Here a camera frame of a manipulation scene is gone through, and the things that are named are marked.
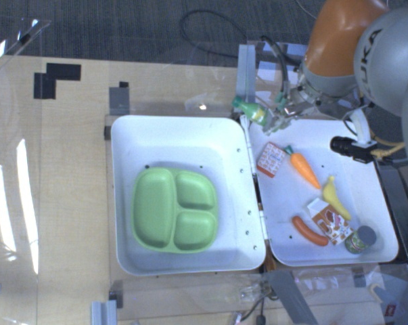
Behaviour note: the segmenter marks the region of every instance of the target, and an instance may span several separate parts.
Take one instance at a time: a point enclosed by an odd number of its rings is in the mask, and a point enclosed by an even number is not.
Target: green plate
[[[216,238],[216,190],[196,172],[152,167],[138,174],[131,203],[133,235],[144,247],[198,253]]]

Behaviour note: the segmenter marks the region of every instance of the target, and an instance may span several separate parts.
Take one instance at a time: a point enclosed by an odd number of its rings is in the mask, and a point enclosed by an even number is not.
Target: food package
[[[265,175],[273,178],[285,158],[286,153],[277,147],[275,144],[269,142],[265,148],[263,154],[258,160],[256,168]]]
[[[322,201],[320,198],[316,198],[308,204],[307,209],[312,220],[334,245],[344,242],[354,232],[348,222],[333,206]]]

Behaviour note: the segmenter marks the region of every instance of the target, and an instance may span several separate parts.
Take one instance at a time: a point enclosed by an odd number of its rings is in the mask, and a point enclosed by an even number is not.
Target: toy banana
[[[330,203],[345,220],[351,220],[351,214],[339,201],[336,193],[336,187],[334,186],[334,176],[330,176],[328,178],[328,182],[323,188],[323,198],[324,201]]]

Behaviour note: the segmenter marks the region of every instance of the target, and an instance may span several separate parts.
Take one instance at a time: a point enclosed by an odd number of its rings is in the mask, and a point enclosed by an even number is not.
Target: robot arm
[[[332,149],[350,144],[359,160],[369,162],[369,127],[362,102],[353,99],[363,96],[401,116],[408,155],[408,8],[389,11],[380,0],[327,0],[291,92],[296,103],[286,112],[298,113],[296,107],[307,102],[332,118],[351,117],[357,141],[339,139]]]

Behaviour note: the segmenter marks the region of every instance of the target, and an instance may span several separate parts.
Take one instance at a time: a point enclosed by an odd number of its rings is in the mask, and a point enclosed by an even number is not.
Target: black camera
[[[362,163],[370,163],[373,161],[371,151],[377,148],[376,144],[370,145],[370,147],[362,148],[356,146],[356,141],[349,137],[333,137],[330,141],[330,149],[333,152],[339,153],[343,156],[351,156],[355,161]]]

